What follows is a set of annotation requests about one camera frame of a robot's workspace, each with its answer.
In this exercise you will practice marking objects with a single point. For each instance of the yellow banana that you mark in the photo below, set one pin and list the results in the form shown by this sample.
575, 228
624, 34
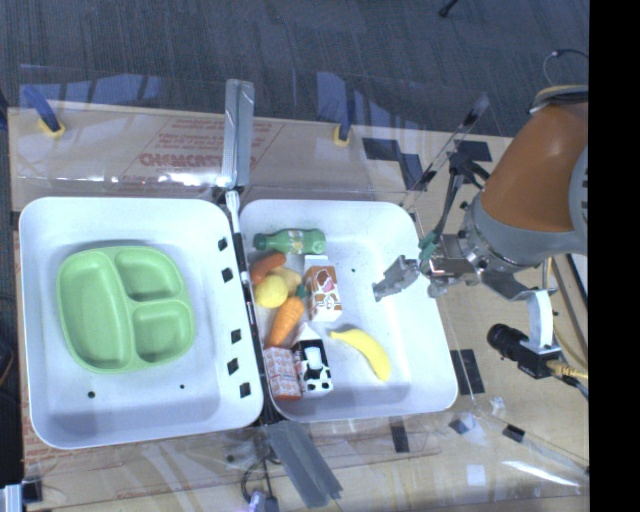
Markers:
370, 350

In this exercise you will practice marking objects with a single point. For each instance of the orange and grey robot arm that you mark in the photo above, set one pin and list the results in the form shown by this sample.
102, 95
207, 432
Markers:
530, 170

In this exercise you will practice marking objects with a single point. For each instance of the pale yellow potato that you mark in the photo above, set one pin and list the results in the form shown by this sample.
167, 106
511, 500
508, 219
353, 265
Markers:
291, 277

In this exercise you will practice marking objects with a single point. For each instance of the brown cardboard board red print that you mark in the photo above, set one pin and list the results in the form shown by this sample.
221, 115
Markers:
310, 145

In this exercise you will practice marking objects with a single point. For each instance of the orange and white carton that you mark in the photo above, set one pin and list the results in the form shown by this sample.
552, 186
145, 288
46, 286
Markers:
282, 375

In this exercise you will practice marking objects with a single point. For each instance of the small orange carrot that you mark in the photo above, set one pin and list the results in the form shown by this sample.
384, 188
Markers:
265, 266

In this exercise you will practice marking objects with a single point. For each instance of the green plastic bottle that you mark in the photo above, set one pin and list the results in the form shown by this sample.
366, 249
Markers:
295, 241

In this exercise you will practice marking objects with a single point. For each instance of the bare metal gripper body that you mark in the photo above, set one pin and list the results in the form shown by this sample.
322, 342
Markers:
457, 260

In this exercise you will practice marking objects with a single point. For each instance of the green divided plate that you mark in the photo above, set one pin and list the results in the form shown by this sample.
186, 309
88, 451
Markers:
100, 310

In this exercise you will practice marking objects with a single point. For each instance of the large orange carrot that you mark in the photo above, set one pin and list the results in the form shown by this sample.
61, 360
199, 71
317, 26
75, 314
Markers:
286, 317

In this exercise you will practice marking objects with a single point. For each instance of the white plastic tray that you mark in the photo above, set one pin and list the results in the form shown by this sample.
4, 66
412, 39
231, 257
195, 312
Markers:
400, 345
140, 415

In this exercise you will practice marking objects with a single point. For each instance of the brown and white carton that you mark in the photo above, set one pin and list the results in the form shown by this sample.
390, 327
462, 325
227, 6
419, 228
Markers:
324, 292

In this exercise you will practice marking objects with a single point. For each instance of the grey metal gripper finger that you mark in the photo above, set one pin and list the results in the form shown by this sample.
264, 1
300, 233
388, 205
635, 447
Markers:
397, 277
438, 289

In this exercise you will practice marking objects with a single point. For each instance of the yellow lemon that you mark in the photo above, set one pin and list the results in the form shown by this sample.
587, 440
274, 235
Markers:
271, 292

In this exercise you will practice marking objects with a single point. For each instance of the black cylinder on white bracket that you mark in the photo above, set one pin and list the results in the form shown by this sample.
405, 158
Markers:
525, 350

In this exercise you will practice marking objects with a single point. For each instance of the black and white milk carton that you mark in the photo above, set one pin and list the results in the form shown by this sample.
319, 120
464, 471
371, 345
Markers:
315, 370

